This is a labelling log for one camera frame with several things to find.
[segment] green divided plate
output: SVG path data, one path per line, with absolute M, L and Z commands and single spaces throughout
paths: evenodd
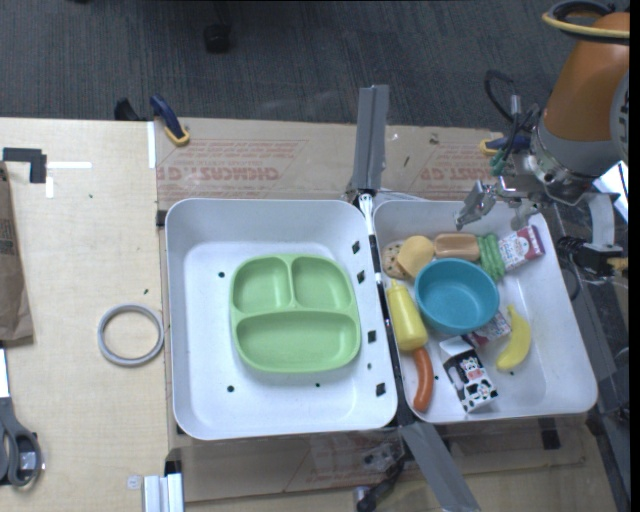
M 329 258 L 273 254 L 246 260 L 232 278 L 230 310 L 236 349 L 258 370 L 332 370 L 360 349 L 353 287 Z

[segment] brown paper bag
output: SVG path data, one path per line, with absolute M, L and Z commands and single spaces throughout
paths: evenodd
M 33 334 L 13 217 L 9 173 L 4 162 L 0 162 L 0 340 L 3 341 Z

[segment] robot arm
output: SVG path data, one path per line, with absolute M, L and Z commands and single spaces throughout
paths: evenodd
M 582 15 L 597 20 L 591 26 L 566 21 Z M 518 229 L 554 201 L 577 204 L 594 180 L 618 162 L 628 163 L 630 13 L 590 1 L 561 2 L 543 20 L 578 41 L 535 120 L 529 148 L 511 154 L 512 130 L 491 161 L 496 183 L 474 186 L 456 216 L 458 230 L 499 199 L 514 207 L 512 227 Z M 516 120 L 518 113 L 515 102 Z

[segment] orange sausage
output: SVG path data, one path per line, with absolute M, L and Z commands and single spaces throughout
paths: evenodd
M 424 347 L 420 347 L 413 351 L 413 360 L 418 370 L 418 390 L 413 398 L 413 407 L 424 412 L 431 401 L 433 394 L 433 365 L 429 352 Z

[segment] scissors handle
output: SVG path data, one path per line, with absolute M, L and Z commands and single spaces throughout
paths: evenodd
M 35 454 L 35 467 L 23 470 L 20 454 L 30 452 Z M 11 397 L 0 398 L 0 479 L 6 475 L 11 485 L 22 487 L 38 476 L 41 466 L 42 452 L 36 436 L 16 419 Z

